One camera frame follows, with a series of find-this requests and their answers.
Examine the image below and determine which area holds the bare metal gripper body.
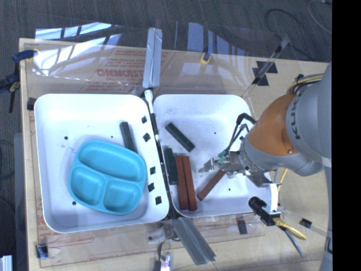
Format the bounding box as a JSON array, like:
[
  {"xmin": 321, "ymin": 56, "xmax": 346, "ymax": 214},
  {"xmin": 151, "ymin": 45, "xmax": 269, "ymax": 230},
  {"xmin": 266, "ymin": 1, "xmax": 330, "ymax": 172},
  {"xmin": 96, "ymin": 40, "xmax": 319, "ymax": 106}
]
[{"xmin": 217, "ymin": 150, "xmax": 248, "ymax": 178}]

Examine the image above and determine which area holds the brown rectangular block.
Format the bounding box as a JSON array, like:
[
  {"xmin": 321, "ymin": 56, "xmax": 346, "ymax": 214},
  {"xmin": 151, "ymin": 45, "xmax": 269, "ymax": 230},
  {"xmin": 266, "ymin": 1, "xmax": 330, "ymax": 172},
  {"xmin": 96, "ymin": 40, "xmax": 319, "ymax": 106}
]
[
  {"xmin": 196, "ymin": 169, "xmax": 227, "ymax": 202},
  {"xmin": 174, "ymin": 155, "xmax": 190, "ymax": 211},
  {"xmin": 182, "ymin": 155, "xmax": 199, "ymax": 212}
]

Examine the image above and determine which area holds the dark green rectangular block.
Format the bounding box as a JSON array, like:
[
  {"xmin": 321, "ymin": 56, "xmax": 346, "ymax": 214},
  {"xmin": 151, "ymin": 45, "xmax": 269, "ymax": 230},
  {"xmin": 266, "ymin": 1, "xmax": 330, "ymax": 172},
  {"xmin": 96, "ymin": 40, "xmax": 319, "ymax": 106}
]
[
  {"xmin": 164, "ymin": 147, "xmax": 179, "ymax": 186},
  {"xmin": 164, "ymin": 122, "xmax": 196, "ymax": 153},
  {"xmin": 119, "ymin": 121, "xmax": 139, "ymax": 154}
]

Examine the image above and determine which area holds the white plastic tray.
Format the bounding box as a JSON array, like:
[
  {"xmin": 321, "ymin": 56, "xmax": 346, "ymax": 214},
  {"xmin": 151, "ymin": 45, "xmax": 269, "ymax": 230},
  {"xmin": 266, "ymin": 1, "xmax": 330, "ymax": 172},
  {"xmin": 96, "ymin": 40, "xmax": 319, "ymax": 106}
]
[
  {"xmin": 152, "ymin": 94, "xmax": 279, "ymax": 218},
  {"xmin": 33, "ymin": 93, "xmax": 170, "ymax": 234}
]

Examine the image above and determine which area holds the blue divided plate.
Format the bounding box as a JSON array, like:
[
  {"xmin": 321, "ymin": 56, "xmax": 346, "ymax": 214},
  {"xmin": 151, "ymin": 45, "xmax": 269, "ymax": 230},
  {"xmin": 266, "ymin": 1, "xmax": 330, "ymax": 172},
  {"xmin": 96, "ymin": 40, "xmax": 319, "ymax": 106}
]
[{"xmin": 68, "ymin": 139, "xmax": 148, "ymax": 216}]

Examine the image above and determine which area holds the brown cardboard board red print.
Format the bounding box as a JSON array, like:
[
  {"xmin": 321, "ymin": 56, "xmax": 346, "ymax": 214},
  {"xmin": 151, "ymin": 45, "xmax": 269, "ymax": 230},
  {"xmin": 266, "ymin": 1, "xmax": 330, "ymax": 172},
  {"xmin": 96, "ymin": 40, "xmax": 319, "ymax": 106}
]
[{"xmin": 24, "ymin": 44, "xmax": 273, "ymax": 268}]

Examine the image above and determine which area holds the black cylinder on white bracket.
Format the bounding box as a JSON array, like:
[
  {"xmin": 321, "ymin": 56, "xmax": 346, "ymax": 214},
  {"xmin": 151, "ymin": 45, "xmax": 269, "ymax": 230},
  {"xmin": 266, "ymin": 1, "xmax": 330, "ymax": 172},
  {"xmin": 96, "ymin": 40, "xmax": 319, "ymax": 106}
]
[{"xmin": 248, "ymin": 176, "xmax": 283, "ymax": 227}]

